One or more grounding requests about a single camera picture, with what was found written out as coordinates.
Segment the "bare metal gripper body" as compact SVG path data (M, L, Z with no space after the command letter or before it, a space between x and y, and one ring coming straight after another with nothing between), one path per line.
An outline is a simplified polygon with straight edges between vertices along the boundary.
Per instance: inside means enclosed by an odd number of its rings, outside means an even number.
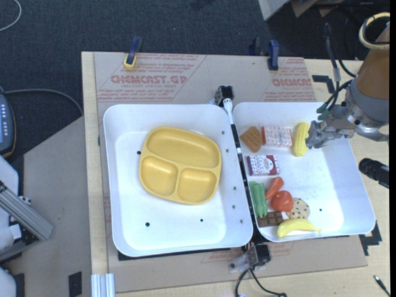
M324 125L321 129L329 139L351 138L355 134L365 135L372 128L372 118L351 102L341 102L326 108L321 114Z

